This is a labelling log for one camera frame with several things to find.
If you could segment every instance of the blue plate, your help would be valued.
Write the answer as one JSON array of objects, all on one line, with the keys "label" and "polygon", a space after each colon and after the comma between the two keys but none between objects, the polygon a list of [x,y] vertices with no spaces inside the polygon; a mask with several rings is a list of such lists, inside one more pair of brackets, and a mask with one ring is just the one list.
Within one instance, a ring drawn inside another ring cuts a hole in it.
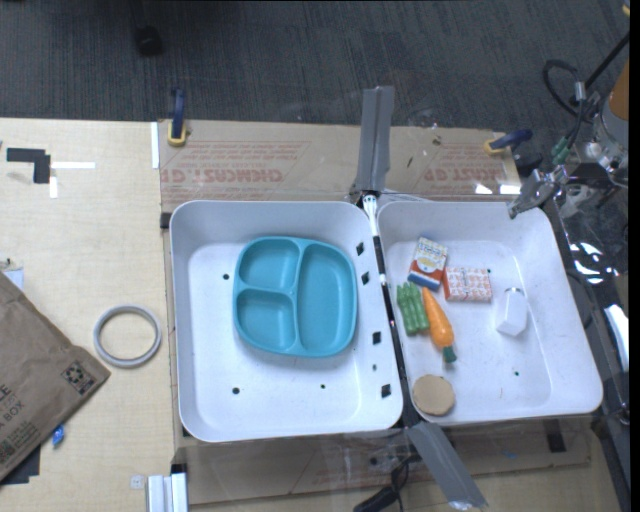
[{"label": "blue plate", "polygon": [[353,338],[357,315],[353,263],[316,240],[262,237],[240,253],[233,321],[240,337],[278,354],[327,357]]}]

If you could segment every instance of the white plastic tray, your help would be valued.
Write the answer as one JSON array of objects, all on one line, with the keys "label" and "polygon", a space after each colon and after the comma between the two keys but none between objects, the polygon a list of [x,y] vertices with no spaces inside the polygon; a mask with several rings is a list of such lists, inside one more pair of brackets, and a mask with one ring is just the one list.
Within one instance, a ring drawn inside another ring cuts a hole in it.
[{"label": "white plastic tray", "polygon": [[[456,393],[442,425],[589,413],[602,382],[575,305],[549,220],[539,209],[510,219],[503,203],[395,202],[381,207],[378,225],[387,278],[407,279],[418,237],[445,245],[447,265],[488,268],[494,300],[451,303],[435,293],[451,320],[458,360],[444,365],[427,335],[406,336],[398,311],[410,386],[431,373]],[[497,301],[518,287],[528,299],[528,327],[517,337],[494,328]]]},{"label": "white plastic tray", "polygon": [[[361,210],[342,202],[193,201],[175,210],[170,233],[179,410],[194,437],[224,442],[372,432],[397,422],[402,394]],[[236,261],[247,243],[269,235],[313,238],[351,257],[358,317],[344,351],[293,357],[239,338],[232,317]]]}]

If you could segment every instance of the orange carrot toy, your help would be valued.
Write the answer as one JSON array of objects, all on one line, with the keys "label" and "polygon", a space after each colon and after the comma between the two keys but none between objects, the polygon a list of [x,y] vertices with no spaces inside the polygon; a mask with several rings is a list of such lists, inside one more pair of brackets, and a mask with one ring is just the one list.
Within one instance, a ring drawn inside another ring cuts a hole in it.
[{"label": "orange carrot toy", "polygon": [[442,349],[445,363],[453,363],[457,357],[453,351],[453,328],[438,301],[426,286],[422,287],[422,301],[429,319],[431,339]]}]

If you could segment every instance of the tan round lid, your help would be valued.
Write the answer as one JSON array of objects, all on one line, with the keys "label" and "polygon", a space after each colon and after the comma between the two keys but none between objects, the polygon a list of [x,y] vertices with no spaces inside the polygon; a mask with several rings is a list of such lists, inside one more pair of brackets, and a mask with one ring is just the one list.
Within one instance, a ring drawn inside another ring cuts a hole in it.
[{"label": "tan round lid", "polygon": [[444,377],[423,375],[413,384],[413,401],[426,414],[444,416],[453,407],[456,394]]}]

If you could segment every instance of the white ring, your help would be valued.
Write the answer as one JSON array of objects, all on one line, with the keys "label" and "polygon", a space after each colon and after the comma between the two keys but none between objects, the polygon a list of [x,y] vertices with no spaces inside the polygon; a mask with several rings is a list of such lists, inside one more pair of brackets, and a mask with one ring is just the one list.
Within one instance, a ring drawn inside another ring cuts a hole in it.
[{"label": "white ring", "polygon": [[[133,359],[122,359],[119,357],[114,357],[111,354],[109,354],[109,352],[107,352],[102,346],[102,341],[100,340],[100,334],[102,333],[102,328],[114,316],[120,315],[123,313],[134,313],[134,314],[140,315],[143,318],[146,318],[149,321],[149,323],[151,323],[151,325],[155,330],[155,339],[153,341],[153,345],[149,350],[147,350],[140,357],[134,357]],[[98,319],[95,327],[93,328],[93,344],[95,345],[96,350],[98,351],[98,355],[102,359],[104,359],[107,363],[112,364],[113,366],[117,366],[119,368],[135,368],[136,366],[140,366],[141,364],[146,363],[158,351],[158,349],[160,348],[161,341],[162,341],[162,328],[160,327],[160,322],[158,321],[156,316],[147,308],[138,306],[136,304],[123,304],[122,306],[115,306],[111,309],[108,309]]]}]

